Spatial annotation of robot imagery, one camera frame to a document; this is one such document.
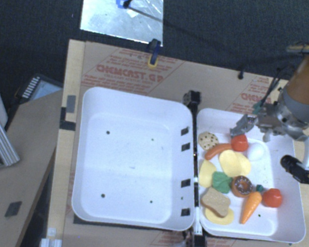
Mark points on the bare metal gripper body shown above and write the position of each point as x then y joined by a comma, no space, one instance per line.
279,123

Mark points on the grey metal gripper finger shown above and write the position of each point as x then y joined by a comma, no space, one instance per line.
267,135
241,126

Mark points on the red tomato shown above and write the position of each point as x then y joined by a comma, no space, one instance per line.
272,197
239,142

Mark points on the white egg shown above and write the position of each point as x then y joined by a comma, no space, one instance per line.
255,152

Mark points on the orange sausage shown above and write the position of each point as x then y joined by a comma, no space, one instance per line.
216,151

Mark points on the tan chocolate chip biscuit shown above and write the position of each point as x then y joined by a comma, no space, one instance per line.
208,140

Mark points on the yellow potato crisp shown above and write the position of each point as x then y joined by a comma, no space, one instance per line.
234,163
222,218
206,174

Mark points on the thin black and white rod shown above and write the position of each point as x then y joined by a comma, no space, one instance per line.
195,155

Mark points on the brown chocolate doughnut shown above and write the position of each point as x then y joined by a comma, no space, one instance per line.
242,186

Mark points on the green lettuce leaf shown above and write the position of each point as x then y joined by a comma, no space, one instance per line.
222,182

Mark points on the orange carrot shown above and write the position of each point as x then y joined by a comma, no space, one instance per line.
250,207

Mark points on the brown bread slice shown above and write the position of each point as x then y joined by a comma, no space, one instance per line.
215,203

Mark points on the white plastic tray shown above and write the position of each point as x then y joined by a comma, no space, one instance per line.
271,224
131,160

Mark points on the brown cardboard board red print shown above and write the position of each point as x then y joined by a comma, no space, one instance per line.
164,75

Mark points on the black cylinder on white bracket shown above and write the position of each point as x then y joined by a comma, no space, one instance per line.
300,165

